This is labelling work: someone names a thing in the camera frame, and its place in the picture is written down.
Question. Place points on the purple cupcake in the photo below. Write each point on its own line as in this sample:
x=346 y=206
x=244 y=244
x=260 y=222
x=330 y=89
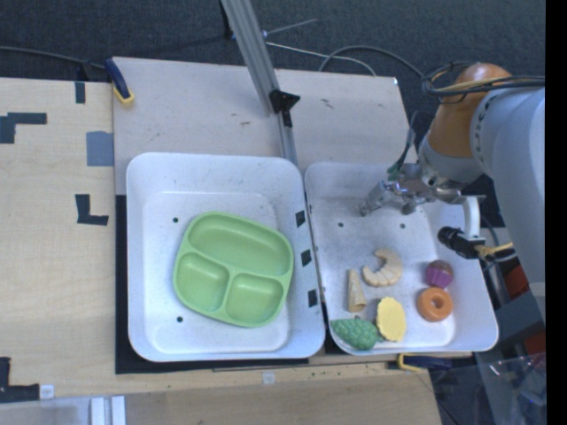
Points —
x=438 y=275

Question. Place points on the black cylinder on white bracket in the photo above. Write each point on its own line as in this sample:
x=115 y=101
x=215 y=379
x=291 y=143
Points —
x=460 y=241

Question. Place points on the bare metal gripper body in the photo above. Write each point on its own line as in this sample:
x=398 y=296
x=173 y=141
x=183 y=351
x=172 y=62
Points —
x=418 y=184

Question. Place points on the orange doughnut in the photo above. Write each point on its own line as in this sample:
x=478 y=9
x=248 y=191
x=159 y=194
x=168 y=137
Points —
x=424 y=306

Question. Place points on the green grapes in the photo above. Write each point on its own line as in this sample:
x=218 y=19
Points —
x=356 y=332

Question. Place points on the green divided plate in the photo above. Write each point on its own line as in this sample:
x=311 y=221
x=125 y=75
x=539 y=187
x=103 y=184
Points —
x=232 y=268

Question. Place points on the white plastic tray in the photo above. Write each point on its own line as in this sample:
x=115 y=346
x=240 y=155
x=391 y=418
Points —
x=155 y=281
x=354 y=237

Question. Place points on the beige ice cream cone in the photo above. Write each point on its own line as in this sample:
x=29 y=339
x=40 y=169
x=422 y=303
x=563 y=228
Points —
x=355 y=292

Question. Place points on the yellow round biscuit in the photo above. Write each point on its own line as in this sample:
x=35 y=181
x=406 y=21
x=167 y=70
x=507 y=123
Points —
x=391 y=319

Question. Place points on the beige croissant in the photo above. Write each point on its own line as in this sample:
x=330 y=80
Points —
x=390 y=272

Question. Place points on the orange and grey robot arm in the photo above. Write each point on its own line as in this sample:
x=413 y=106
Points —
x=500 y=149

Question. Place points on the pale wood board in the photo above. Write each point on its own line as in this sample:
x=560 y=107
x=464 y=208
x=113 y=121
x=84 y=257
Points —
x=199 y=109

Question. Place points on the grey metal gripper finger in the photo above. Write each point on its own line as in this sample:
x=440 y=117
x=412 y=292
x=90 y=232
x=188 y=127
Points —
x=408 y=205
x=372 y=202

